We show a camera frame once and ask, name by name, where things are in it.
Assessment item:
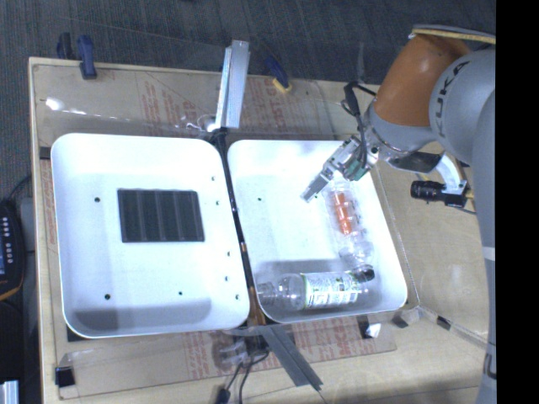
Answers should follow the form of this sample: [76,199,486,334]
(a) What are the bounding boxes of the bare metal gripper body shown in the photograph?
[321,136,380,183]

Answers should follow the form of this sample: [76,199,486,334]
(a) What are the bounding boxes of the black ribbed rectangular pad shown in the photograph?
[116,189,206,244]

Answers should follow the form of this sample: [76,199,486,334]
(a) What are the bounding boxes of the white plastic tray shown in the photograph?
[50,132,252,339]
[226,139,408,325]

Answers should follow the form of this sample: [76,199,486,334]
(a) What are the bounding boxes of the black block with thin wires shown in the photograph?
[242,334,271,356]

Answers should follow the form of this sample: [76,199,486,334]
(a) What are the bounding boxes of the clear bottle with green label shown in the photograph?
[256,266,376,313]

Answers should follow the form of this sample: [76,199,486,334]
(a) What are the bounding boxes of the black cylinder on white bracket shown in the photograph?
[410,151,471,209]

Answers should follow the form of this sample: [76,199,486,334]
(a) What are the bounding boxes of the brown cardboard board red print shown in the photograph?
[32,63,422,400]

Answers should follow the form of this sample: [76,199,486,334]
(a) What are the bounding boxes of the clear bottle with orange label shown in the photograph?
[322,184,376,268]

